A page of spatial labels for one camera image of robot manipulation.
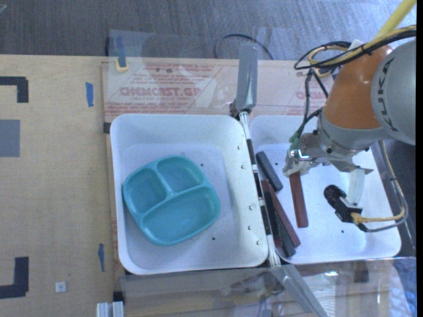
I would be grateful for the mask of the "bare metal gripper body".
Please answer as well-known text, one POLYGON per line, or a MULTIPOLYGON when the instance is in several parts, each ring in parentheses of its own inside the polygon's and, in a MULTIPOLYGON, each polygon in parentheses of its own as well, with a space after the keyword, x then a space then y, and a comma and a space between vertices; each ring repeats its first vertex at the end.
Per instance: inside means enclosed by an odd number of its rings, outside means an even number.
POLYGON ((367 131, 314 131, 303 134, 289 150, 289 163, 355 166, 353 157, 367 149, 367 131))

